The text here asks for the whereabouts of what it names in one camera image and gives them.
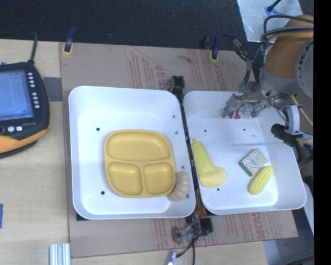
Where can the black cylinder on white bracket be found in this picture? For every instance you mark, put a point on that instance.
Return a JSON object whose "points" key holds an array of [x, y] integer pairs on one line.
{"points": [[288, 132]]}

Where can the yellow toy corn cob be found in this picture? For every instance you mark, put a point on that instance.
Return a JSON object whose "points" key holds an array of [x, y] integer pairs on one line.
{"points": [[260, 180]]}

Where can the white plastic tray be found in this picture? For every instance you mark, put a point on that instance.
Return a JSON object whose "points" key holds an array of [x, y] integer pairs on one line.
{"points": [[229, 145], [99, 114]]}

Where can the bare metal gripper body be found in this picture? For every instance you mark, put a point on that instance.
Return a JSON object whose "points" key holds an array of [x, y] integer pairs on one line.
{"points": [[260, 92]]}

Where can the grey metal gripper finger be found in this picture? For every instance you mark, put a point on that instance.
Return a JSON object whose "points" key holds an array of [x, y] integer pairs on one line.
{"points": [[256, 110], [231, 103]]}

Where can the yellow squeeze bottle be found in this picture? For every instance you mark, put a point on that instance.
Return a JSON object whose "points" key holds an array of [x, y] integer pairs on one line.
{"points": [[202, 159]]}

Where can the brown cardboard board, red print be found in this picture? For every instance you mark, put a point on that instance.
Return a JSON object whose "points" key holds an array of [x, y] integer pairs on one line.
{"points": [[104, 65]]}

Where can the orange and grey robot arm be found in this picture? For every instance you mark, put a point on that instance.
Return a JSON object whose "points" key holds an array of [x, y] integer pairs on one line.
{"points": [[284, 51]]}

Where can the red and white packet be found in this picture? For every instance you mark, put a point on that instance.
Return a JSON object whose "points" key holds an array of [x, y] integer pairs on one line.
{"points": [[240, 114]]}

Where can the yellow divided plate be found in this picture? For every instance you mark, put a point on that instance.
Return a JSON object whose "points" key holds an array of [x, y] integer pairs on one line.
{"points": [[139, 161]]}

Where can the beige toy pumpkin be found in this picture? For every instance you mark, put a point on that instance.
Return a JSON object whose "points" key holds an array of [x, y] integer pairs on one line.
{"points": [[181, 188]]}

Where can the thin black and white rod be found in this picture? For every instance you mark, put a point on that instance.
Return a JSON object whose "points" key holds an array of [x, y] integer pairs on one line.
{"points": [[186, 126]]}

